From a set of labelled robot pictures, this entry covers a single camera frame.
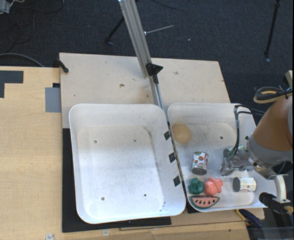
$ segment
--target wooden table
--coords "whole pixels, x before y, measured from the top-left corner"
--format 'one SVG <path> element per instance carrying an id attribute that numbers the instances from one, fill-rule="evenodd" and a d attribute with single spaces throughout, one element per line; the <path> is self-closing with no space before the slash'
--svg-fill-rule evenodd
<path id="1" fill-rule="evenodd" d="M 116 65 L 128 60 L 129 67 L 138 63 L 134 57 L 61 54 L 60 58 L 71 71 L 76 63 L 75 56 L 89 63 L 95 61 L 96 68 L 101 61 Z M 216 61 L 155 58 L 153 63 L 169 69 L 159 73 L 166 107 L 174 101 L 170 95 L 177 92 L 174 85 L 192 78 L 196 78 L 201 95 L 189 97 L 185 102 L 230 102 Z M 234 210 L 191 214 L 184 211 L 171 217 L 170 226 L 159 228 L 62 233 L 63 113 L 46 112 L 45 89 L 60 83 L 64 73 L 59 68 L 0 66 L 0 71 L 5 70 L 23 71 L 23 83 L 5 83 L 4 97 L 0 98 L 0 240 L 44 240 L 46 235 L 55 240 L 250 239 L 245 222 Z M 197 75 L 190 77 L 188 72 L 197 72 Z M 145 81 L 139 74 L 137 79 Z M 129 87 L 130 81 L 126 81 L 129 80 L 123 82 L 124 87 Z M 131 79 L 131 82 L 134 85 L 136 81 Z M 182 102 L 183 96 L 176 95 L 175 101 Z M 250 211 L 264 218 L 263 209 Z"/>

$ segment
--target brown round object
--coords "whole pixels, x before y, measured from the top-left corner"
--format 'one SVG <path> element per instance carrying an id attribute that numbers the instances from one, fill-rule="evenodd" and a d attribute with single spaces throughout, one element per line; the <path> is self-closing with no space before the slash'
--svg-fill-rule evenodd
<path id="1" fill-rule="evenodd" d="M 191 131 L 184 123 L 177 123 L 172 126 L 172 133 L 175 141 L 186 144 L 191 140 Z"/>

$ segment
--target white cup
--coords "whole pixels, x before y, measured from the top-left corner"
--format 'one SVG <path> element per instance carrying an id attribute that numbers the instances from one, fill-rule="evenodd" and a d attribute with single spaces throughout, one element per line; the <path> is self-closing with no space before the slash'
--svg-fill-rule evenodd
<path id="1" fill-rule="evenodd" d="M 256 179 L 253 177 L 235 177 L 233 189 L 235 192 L 254 192 L 257 189 Z"/>

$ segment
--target pink plush toy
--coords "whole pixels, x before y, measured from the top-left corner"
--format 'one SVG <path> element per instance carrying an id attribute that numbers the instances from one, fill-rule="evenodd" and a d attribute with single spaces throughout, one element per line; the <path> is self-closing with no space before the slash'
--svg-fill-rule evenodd
<path id="1" fill-rule="evenodd" d="M 216 193 L 221 193 L 223 182 L 219 178 L 210 177 L 207 182 L 205 182 L 205 193 L 209 196 L 213 196 Z"/>

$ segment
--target watermelon slice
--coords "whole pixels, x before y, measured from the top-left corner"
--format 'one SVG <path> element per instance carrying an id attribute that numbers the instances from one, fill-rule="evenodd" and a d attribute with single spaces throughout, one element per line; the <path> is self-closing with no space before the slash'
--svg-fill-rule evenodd
<path id="1" fill-rule="evenodd" d="M 213 195 L 193 195 L 190 197 L 191 203 L 200 209 L 206 209 L 209 207 L 214 206 L 218 201 L 220 200 L 220 197 L 213 196 Z"/>

